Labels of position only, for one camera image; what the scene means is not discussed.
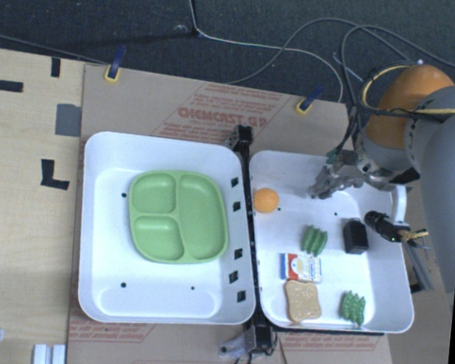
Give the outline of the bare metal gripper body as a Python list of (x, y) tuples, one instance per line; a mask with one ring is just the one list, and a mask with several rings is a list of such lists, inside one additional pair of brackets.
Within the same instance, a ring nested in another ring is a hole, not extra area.
[(326, 164), (319, 175), (321, 187), (343, 189), (361, 187), (364, 183), (377, 190), (391, 191), (394, 173), (385, 170), (365, 153), (352, 149), (333, 149), (326, 154)]

